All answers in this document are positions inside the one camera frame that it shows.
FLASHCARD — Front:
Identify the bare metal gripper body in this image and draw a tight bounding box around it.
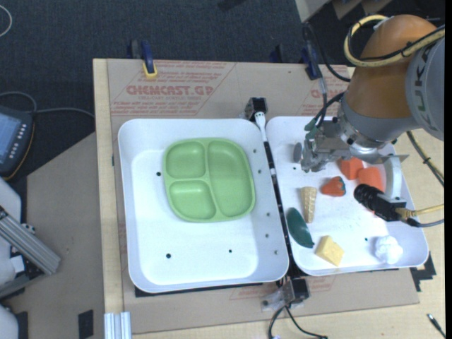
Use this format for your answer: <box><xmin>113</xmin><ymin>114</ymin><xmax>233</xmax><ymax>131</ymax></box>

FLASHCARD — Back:
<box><xmin>309</xmin><ymin>119</ymin><xmax>390</xmax><ymax>165</ymax></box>

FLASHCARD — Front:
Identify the red toy strawberry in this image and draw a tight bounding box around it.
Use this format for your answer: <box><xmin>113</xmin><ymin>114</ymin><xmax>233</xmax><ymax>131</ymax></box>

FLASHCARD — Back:
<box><xmin>320</xmin><ymin>175</ymin><xmax>347</xmax><ymax>198</ymax></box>

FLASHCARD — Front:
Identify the orange toy block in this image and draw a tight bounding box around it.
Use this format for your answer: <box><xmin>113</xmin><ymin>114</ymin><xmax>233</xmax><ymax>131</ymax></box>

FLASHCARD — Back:
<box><xmin>357</xmin><ymin>167</ymin><xmax>384</xmax><ymax>192</ymax></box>
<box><xmin>340</xmin><ymin>157</ymin><xmax>365</xmax><ymax>181</ymax></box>

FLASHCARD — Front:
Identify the thin black and white rod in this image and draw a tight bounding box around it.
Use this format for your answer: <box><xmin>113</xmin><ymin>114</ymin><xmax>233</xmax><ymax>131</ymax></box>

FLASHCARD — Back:
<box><xmin>254</xmin><ymin>112</ymin><xmax>295</xmax><ymax>279</ymax></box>

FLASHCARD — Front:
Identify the beige toy ice cream cone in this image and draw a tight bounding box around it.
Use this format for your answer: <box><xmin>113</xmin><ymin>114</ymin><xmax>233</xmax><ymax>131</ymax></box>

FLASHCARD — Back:
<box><xmin>300</xmin><ymin>186</ymin><xmax>318</xmax><ymax>224</ymax></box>

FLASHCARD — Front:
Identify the white plastic tray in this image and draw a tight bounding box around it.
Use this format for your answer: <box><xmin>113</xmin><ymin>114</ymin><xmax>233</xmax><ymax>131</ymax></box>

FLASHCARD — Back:
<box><xmin>264</xmin><ymin>115</ymin><xmax>430</xmax><ymax>278</ymax></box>
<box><xmin>117</xmin><ymin>118</ymin><xmax>291</xmax><ymax>294</ymax></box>

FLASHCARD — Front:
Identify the dark green toy leaf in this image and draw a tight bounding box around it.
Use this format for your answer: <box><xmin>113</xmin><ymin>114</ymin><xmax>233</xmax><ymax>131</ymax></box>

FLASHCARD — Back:
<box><xmin>285</xmin><ymin>207</ymin><xmax>316</xmax><ymax>249</ymax></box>

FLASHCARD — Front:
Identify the green divided plate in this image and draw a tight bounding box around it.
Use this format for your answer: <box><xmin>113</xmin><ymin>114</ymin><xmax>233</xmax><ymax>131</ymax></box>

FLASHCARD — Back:
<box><xmin>162</xmin><ymin>137</ymin><xmax>256</xmax><ymax>223</ymax></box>

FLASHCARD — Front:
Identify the yellow toy cheese wedge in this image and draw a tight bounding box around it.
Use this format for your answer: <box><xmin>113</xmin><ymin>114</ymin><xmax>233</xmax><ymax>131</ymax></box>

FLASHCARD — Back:
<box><xmin>314</xmin><ymin>234</ymin><xmax>345</xmax><ymax>268</ymax></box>

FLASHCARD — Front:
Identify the white crumpled lump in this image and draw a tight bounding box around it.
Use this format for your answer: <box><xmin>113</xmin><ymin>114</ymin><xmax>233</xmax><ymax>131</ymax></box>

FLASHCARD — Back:
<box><xmin>373</xmin><ymin>234</ymin><xmax>405</xmax><ymax>266</ymax></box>

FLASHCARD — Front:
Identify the brown cardboard board red print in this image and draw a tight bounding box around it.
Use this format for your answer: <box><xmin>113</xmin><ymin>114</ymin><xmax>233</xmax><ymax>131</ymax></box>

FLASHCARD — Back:
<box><xmin>105</xmin><ymin>59</ymin><xmax>421</xmax><ymax>335</ymax></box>

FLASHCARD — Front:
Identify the black cylinder on white bracket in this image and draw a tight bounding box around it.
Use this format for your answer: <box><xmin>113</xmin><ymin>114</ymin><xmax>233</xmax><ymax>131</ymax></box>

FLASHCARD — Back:
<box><xmin>353</xmin><ymin>153</ymin><xmax>408</xmax><ymax>222</ymax></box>

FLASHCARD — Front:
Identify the black block with thin wires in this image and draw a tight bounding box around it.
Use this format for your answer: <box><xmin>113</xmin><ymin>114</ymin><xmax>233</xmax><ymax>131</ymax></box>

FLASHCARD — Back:
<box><xmin>260</xmin><ymin>277</ymin><xmax>311</xmax><ymax>311</ymax></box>
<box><xmin>246</xmin><ymin>97</ymin><xmax>268</xmax><ymax>117</ymax></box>

